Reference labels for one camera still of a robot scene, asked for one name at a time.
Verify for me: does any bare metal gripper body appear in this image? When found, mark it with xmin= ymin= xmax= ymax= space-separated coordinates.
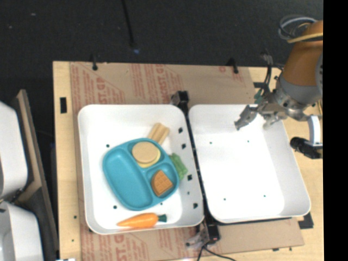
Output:
xmin=256 ymin=89 xmax=311 ymax=121

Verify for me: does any white plastic tray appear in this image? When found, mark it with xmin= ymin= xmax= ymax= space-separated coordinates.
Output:
xmin=77 ymin=103 xmax=206 ymax=235
xmin=188 ymin=103 xmax=312 ymax=225

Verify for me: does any thin black rod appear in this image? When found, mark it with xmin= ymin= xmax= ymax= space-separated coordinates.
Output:
xmin=179 ymin=102 xmax=216 ymax=228

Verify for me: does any green lettuce piece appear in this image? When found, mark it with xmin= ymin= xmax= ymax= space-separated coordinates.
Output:
xmin=169 ymin=153 xmax=189 ymax=179

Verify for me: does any brown cardboard board, red print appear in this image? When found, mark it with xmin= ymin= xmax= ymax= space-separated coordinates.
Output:
xmin=69 ymin=61 xmax=306 ymax=261

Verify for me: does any round tan biscuit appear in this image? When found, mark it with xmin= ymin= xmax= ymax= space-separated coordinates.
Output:
xmin=131 ymin=141 xmax=161 ymax=169

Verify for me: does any brown waffle toast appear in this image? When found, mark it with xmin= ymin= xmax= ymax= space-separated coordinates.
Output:
xmin=150 ymin=169 xmax=175 ymax=197

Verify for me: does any blue divided plate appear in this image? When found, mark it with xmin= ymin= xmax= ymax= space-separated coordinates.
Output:
xmin=102 ymin=138 xmax=181 ymax=212

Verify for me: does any orange carrot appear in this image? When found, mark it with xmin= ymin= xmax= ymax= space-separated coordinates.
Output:
xmin=116 ymin=212 xmax=167 ymax=229

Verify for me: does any black cylinder on white bracket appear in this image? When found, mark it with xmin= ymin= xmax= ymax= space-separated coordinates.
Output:
xmin=290 ymin=115 xmax=324 ymax=160

